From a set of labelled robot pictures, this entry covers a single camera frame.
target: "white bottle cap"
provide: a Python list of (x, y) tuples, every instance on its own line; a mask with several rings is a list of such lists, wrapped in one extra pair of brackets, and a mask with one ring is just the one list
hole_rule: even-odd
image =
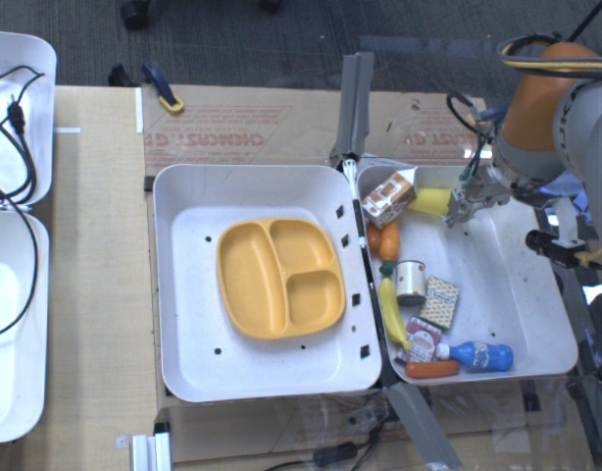
[(449, 359), (449, 345), (447, 343), (440, 343), (436, 346), (436, 357), (438, 359)]

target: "tin can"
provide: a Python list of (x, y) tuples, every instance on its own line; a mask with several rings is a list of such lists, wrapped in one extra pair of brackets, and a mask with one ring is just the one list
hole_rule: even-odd
[(426, 303), (426, 264), (419, 260), (397, 262), (397, 302), (414, 307)]

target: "gray carpet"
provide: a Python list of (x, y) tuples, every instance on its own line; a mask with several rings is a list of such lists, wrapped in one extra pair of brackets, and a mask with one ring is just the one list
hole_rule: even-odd
[[(519, 74), (495, 55), (533, 31), (568, 36), (600, 0), (152, 0), (148, 28), (126, 29), (129, 0), (0, 0), (0, 30), (40, 36), (58, 84), (108, 85), (144, 62), (170, 83), (339, 89), (342, 56), (376, 52), (373, 89), (457, 89), (506, 103)], [(577, 40), (602, 54), (602, 12)]]

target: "carrot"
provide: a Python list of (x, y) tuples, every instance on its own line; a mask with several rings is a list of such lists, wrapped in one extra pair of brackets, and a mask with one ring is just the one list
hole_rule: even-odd
[(448, 377), (456, 375), (460, 363), (455, 359), (432, 361), (430, 363), (410, 362), (406, 365), (406, 375), (413, 379), (431, 379), (434, 377)]
[(371, 253), (377, 253), (381, 243), (381, 230), (373, 222), (367, 223), (367, 243)]
[(391, 220), (381, 229), (381, 243), (377, 252), (382, 261), (394, 262), (399, 256), (399, 226), (397, 219)]

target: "white tray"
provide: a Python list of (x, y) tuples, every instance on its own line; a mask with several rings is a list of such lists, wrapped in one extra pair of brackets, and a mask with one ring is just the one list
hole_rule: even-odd
[[(394, 171), (406, 165), (364, 169), (358, 178), (365, 197)], [(452, 188), (460, 167), (419, 167), (419, 186)], [(511, 200), (505, 206), (480, 210), (466, 224), (447, 228), (439, 217), (405, 209), (398, 217), (401, 234), (399, 260), (421, 260), (426, 277), (459, 287), (451, 329), (441, 341), (458, 345), (467, 340), (505, 343), (515, 362), (508, 372), (467, 373), (438, 379), (413, 379), (395, 361), (397, 346), (388, 340), (395, 372), (405, 381), (440, 385), (513, 377), (537, 377), (570, 371), (577, 362), (577, 342), (558, 291), (550, 262), (526, 247), (526, 234), (537, 229), (534, 212)], [(374, 257), (374, 277), (380, 261)], [(405, 323), (415, 307), (400, 307)]]
[[(0, 76), (19, 65), (44, 75), (25, 90), (25, 139), (35, 163), (40, 200), (52, 182), (53, 113), (57, 57), (41, 38), (0, 31)], [(12, 96), (18, 98), (34, 74), (17, 70), (0, 80), (0, 121)], [(12, 132), (9, 122), (5, 128)], [(25, 165), (0, 133), (0, 188), (9, 191), (25, 178)], [(48, 322), (49, 239), (41, 223), (26, 214), (37, 236), (39, 267), (34, 298), (22, 320), (0, 336), (0, 443), (16, 440), (37, 423), (44, 407)], [(23, 308), (33, 270), (28, 230), (15, 211), (0, 211), (0, 329)]]
[[(353, 392), (376, 382), (381, 357), (343, 175), (325, 166), (176, 165), (160, 173), (153, 194), (161, 363), (173, 394), (201, 402)], [(326, 330), (256, 340), (242, 335), (226, 314), (217, 279), (218, 238), (237, 222), (273, 216), (316, 222), (336, 250), (346, 308)]]

